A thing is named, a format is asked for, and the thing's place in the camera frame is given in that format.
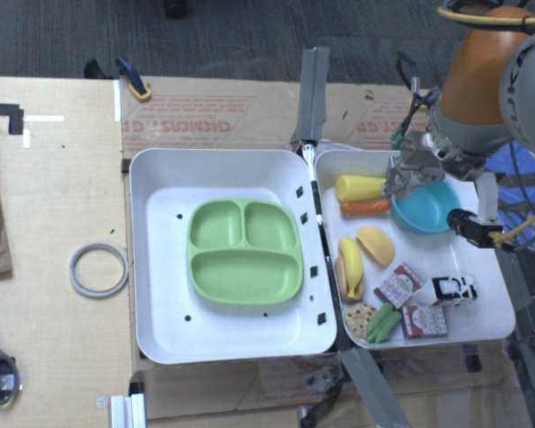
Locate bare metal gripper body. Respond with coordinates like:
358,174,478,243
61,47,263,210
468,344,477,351
386,130,487,186

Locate yellow cylinder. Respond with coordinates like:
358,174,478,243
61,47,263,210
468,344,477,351
334,174,389,203

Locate orange carrot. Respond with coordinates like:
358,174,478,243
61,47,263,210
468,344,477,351
339,198,392,218

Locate blue bowl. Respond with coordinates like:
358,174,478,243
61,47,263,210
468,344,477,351
390,179,461,235

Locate tan taco shell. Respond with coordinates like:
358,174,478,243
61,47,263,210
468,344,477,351
355,225,397,268

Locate yellow banana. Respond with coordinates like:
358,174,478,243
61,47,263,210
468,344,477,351
337,236,365,300

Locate white plastic tray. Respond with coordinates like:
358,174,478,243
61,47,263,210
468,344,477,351
128,147,339,366
314,149,517,351

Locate black and white carton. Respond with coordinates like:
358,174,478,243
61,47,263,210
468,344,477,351
421,275,480,308

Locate chocolate chip biscuit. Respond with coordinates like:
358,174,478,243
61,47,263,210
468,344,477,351
342,301,379,340

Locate green beans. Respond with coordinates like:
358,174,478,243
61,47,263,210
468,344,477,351
365,301,403,344

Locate green divided plate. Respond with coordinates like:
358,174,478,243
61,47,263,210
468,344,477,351
186,197,305,307

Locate brown cardboard board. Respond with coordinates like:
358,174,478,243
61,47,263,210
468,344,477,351
119,76,532,421

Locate black caster wheel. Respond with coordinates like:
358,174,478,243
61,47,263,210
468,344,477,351
161,0,191,20

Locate grey tape roll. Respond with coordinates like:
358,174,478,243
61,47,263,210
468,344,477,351
68,241,130,300

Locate black cylinder on white bracket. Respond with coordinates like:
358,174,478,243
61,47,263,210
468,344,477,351
446,171,505,250

